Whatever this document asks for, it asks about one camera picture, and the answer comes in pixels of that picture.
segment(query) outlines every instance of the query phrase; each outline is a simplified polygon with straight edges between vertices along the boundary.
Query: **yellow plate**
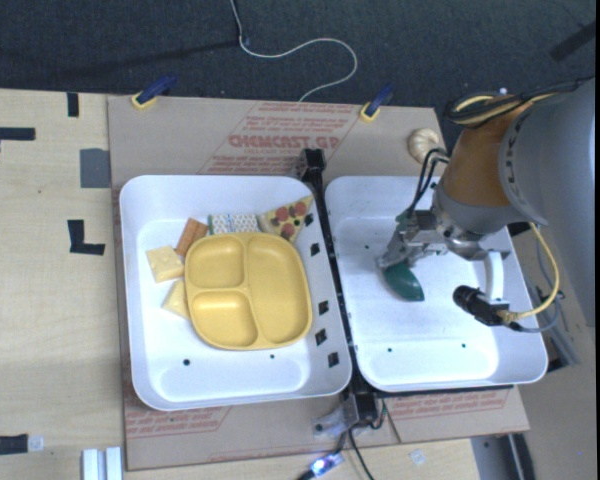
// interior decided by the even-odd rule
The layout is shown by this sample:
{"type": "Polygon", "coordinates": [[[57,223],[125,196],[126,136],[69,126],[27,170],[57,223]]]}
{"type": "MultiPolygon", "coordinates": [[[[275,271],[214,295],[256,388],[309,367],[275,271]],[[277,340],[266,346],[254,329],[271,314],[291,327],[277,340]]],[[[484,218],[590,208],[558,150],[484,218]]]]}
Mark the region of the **yellow plate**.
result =
{"type": "Polygon", "coordinates": [[[311,296],[298,251],[268,233],[197,240],[185,259],[191,321],[210,345],[256,350],[290,345],[311,327],[311,296]]]}

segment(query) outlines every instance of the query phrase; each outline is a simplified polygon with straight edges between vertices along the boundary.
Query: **pizza slice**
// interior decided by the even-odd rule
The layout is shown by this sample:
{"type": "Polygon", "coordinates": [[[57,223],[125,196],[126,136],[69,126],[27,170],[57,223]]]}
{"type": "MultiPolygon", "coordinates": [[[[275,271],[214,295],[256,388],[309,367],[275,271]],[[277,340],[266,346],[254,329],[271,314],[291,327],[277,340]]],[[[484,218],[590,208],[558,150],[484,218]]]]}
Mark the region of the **pizza slice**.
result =
{"type": "Polygon", "coordinates": [[[295,242],[307,216],[313,196],[303,197],[293,203],[274,208],[267,213],[258,215],[258,225],[266,233],[281,236],[295,242]]]}

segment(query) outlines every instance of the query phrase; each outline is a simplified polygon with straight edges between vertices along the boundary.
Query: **blue and yellow clamp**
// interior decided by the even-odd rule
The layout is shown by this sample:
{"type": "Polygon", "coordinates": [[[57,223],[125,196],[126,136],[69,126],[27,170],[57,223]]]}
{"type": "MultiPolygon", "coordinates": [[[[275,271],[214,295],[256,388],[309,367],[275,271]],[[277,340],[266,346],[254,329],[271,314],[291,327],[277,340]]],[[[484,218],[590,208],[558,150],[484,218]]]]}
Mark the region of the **blue and yellow clamp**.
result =
{"type": "Polygon", "coordinates": [[[156,102],[156,96],[167,94],[177,81],[173,75],[161,76],[144,91],[131,96],[131,103],[136,109],[145,110],[156,102]]]}
{"type": "Polygon", "coordinates": [[[393,98],[393,85],[385,85],[373,100],[366,103],[362,109],[360,109],[360,119],[365,123],[371,123],[378,117],[380,112],[380,106],[386,105],[393,98]]]}

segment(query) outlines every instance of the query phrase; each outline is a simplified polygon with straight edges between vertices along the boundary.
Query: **wooden surface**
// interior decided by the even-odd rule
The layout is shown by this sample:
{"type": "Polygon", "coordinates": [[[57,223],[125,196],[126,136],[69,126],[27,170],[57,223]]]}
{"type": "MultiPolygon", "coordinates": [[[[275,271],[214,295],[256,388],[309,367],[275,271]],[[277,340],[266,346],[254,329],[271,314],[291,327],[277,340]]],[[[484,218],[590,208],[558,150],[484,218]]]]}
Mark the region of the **wooden surface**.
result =
{"type": "MultiPolygon", "coordinates": [[[[123,446],[122,389],[109,189],[80,187],[81,149],[108,149],[106,99],[0,90],[0,127],[34,127],[0,152],[0,435],[40,435],[44,449],[0,456],[0,479],[80,478],[86,448],[123,446]],[[71,254],[67,221],[103,256],[71,254]]],[[[363,450],[378,479],[479,478],[469,440],[363,450]],[[413,452],[424,457],[416,464],[413,452]]],[[[364,478],[355,455],[329,478],[364,478]]],[[[159,471],[128,479],[296,478],[314,457],[159,471]]]]}

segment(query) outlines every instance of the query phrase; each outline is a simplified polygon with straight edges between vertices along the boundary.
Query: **cardboard sheet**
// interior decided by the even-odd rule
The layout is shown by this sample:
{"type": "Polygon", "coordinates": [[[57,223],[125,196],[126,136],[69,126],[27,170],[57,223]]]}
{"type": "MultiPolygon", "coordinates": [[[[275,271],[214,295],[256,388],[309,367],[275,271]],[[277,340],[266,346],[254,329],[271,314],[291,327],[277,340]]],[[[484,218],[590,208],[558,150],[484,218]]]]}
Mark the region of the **cardboard sheet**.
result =
{"type": "MultiPolygon", "coordinates": [[[[339,397],[160,412],[130,382],[118,195],[143,174],[292,174],[304,148],[321,148],[325,183],[343,175],[417,175],[407,139],[439,126],[432,109],[382,108],[365,123],[360,107],[316,103],[160,97],[144,111],[128,96],[108,99],[116,269],[124,371],[127,469],[328,451],[311,420],[339,397]]],[[[528,428],[517,388],[387,399],[391,425],[360,435],[381,446],[499,434],[528,428]]]]}

